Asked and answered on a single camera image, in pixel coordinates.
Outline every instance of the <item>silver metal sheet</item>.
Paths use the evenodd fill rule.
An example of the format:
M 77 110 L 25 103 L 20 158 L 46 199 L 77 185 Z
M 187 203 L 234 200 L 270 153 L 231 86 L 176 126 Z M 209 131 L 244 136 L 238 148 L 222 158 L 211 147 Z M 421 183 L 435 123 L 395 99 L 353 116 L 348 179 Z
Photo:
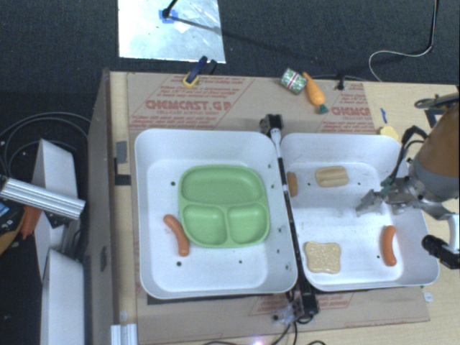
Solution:
M 118 0 L 120 57 L 225 63 L 217 0 L 178 0 L 164 20 L 171 1 Z

